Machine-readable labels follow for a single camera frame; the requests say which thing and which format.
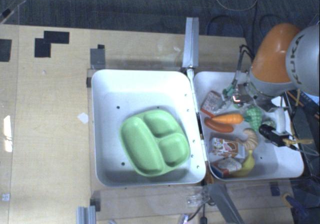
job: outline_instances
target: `green plate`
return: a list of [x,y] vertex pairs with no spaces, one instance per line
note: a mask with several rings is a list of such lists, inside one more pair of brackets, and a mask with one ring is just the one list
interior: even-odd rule
[[120,139],[133,168],[146,177],[170,172],[190,155],[183,130],[164,110],[146,111],[126,119],[120,128]]

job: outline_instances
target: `wooden tabletop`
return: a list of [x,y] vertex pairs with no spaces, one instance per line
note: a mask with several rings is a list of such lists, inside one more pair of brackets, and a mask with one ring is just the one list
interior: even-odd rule
[[[89,206],[91,197],[89,126],[78,118],[88,113],[90,49],[104,45],[107,68],[178,70],[185,37],[14,25],[1,25],[0,30],[0,38],[12,39],[10,62],[0,62],[0,90],[4,88],[12,96],[6,106],[12,116],[14,141],[13,154],[0,151],[0,190],[10,193],[10,200],[0,204],[0,222],[76,223],[77,207]],[[69,32],[69,44],[51,44],[51,58],[35,58],[35,38],[43,38],[45,30]],[[243,38],[200,36],[199,40],[199,70],[235,70]],[[249,68],[249,58],[243,63]],[[242,217],[252,223],[293,223],[289,208],[281,199],[275,205],[270,203],[273,197],[268,193],[266,206],[261,205],[259,211],[243,207],[239,211]],[[241,204],[243,198],[235,200]],[[209,223],[224,223],[216,208],[209,212]],[[179,217],[116,222],[176,224]],[[108,219],[98,223],[106,224]]]

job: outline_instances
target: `clear plastic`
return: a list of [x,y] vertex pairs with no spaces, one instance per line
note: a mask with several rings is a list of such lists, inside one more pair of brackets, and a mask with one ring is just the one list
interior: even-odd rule
[[8,223],[15,138],[20,6],[26,0],[0,5],[0,41],[8,58],[0,61],[0,223]]

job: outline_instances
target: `toy carrot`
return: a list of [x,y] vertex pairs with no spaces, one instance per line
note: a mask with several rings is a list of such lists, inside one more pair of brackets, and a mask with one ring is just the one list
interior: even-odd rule
[[215,116],[212,118],[212,120],[219,123],[224,123],[224,124],[239,124],[245,119],[240,113],[230,113],[230,114]]

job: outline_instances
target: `green toy vegetable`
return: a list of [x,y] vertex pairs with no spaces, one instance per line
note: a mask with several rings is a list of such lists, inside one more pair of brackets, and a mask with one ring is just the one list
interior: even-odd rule
[[246,115],[250,117],[249,124],[252,129],[256,132],[259,130],[259,127],[262,122],[262,112],[258,107],[250,107],[246,112]]

